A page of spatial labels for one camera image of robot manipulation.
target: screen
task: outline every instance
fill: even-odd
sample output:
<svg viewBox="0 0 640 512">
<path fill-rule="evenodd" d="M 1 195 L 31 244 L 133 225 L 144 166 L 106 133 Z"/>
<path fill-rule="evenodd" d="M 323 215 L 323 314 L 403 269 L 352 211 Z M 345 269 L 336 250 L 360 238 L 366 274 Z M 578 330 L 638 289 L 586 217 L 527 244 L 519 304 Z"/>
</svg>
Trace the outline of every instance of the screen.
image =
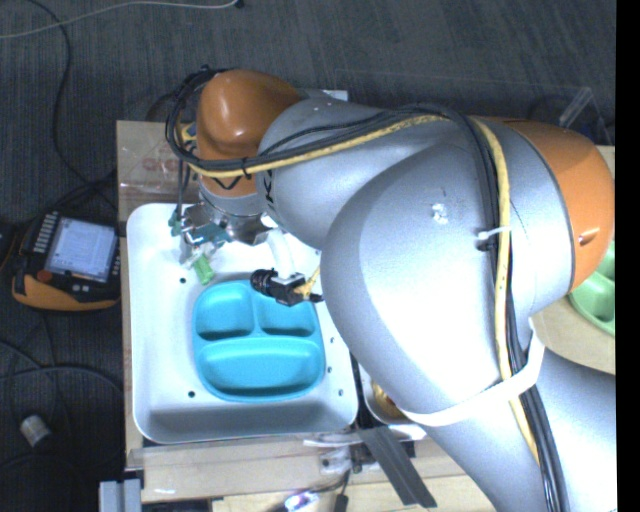
<svg viewBox="0 0 640 512">
<path fill-rule="evenodd" d="M 45 269 L 106 283 L 117 242 L 112 227 L 62 217 Z"/>
</svg>

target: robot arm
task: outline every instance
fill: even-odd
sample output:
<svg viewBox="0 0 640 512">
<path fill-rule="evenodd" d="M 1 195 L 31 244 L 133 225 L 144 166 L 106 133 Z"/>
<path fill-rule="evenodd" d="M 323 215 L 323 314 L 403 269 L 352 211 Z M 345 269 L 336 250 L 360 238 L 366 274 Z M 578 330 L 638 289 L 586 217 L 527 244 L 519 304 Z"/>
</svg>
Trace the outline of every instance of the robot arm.
<svg viewBox="0 0 640 512">
<path fill-rule="evenodd" d="M 260 233 L 266 213 L 321 250 L 332 320 L 410 417 L 518 373 L 535 342 L 529 318 L 588 277 L 612 239 L 611 177 L 573 132 L 208 73 L 199 157 L 176 141 L 176 116 L 168 140 L 199 173 L 209 218 L 259 243 L 243 226 Z M 617 508 L 615 378 L 547 350 L 520 396 L 424 428 L 497 510 Z"/>
</svg>

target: button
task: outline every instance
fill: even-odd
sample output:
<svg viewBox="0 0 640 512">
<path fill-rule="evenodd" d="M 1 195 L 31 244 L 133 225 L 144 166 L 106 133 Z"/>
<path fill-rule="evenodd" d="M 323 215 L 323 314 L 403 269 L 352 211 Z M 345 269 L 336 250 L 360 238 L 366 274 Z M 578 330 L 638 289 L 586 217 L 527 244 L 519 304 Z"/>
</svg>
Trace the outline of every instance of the button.
<svg viewBox="0 0 640 512">
<path fill-rule="evenodd" d="M 53 274 L 48 270 L 41 269 L 36 273 L 36 279 L 41 283 L 50 283 L 53 279 Z"/>
</svg>

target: white velcro strap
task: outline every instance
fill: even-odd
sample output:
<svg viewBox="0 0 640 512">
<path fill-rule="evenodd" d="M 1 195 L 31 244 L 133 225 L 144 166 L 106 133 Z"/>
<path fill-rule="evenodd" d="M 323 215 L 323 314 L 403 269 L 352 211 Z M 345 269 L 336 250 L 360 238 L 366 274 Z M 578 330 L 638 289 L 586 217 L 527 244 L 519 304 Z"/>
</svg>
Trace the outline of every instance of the white velcro strap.
<svg viewBox="0 0 640 512">
<path fill-rule="evenodd" d="M 488 407 L 491 407 L 495 403 L 508 402 L 517 398 L 532 387 L 538 380 L 543 355 L 544 344 L 534 332 L 531 343 L 529 344 L 527 364 L 523 366 L 518 373 L 485 389 L 464 402 L 460 402 L 442 411 L 429 414 L 413 413 L 405 410 L 402 410 L 402 412 L 411 421 L 427 427 L 452 425 L 471 418 L 482 411 L 486 411 Z"/>
</svg>

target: black carpet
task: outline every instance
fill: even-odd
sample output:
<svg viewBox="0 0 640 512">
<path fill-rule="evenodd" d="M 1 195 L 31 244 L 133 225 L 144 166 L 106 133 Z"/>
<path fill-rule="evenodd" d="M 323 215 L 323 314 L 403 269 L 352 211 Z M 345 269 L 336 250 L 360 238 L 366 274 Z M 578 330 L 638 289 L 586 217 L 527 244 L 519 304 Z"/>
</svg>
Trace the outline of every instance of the black carpet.
<svg viewBox="0 0 640 512">
<path fill-rule="evenodd" d="M 0 1 L 0 221 L 24 225 L 72 190 L 86 192 L 68 204 L 78 214 L 114 220 L 116 121 L 162 120 L 157 101 L 205 63 L 376 106 L 426 101 L 552 123 L 580 93 L 571 128 L 615 144 L 612 0 L 129 5 L 8 37 L 120 3 Z M 99 482 L 119 478 L 124 460 L 120 307 L 35 311 L 13 300 L 10 275 L 5 265 L 0 510 L 97 510 Z M 18 429 L 31 414 L 53 432 L 48 450 Z"/>
</svg>

